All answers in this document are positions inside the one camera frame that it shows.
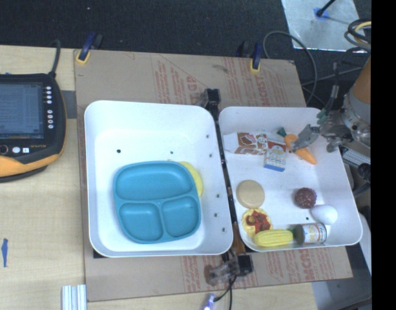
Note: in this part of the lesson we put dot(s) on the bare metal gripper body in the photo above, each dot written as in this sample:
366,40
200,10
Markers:
346,129

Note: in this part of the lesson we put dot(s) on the white plastic tray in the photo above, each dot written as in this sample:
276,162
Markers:
281,189
146,131

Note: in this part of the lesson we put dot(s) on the yellow corn cob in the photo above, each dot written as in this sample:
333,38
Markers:
272,237

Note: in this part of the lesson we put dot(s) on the blue and white carton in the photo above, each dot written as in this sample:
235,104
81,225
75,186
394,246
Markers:
274,160

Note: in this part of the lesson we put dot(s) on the beige round biscuit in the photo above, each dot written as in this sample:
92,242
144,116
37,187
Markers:
250,194

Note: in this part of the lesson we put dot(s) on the yellow round disc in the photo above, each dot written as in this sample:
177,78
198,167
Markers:
195,174

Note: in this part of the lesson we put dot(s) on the orange carrot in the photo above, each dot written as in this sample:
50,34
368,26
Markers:
306,155

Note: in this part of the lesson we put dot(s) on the blue divided plate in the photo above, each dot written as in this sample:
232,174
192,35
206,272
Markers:
155,202

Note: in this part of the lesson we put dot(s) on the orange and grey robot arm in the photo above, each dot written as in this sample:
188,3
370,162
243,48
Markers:
362,82

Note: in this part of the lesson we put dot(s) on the dark red round ball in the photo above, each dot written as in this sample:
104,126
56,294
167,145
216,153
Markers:
305,198

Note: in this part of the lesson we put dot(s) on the brown cardboard board, red print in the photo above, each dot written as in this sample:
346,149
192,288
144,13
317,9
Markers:
136,76

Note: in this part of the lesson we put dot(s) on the small white labelled can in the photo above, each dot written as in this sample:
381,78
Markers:
312,233

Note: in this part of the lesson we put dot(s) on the white egg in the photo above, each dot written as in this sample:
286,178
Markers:
325,214

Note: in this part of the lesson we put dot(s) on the white and brown carton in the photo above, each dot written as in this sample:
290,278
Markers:
241,142

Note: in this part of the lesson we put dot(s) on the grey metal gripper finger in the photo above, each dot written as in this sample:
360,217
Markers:
309,131
302,143

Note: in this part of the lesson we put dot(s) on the red and white carton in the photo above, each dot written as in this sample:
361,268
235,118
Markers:
276,143

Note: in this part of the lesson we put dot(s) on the black cylinder on white bracket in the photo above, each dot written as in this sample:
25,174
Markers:
362,171

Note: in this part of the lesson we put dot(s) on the yellow tart with red topping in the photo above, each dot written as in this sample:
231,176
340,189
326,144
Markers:
256,221

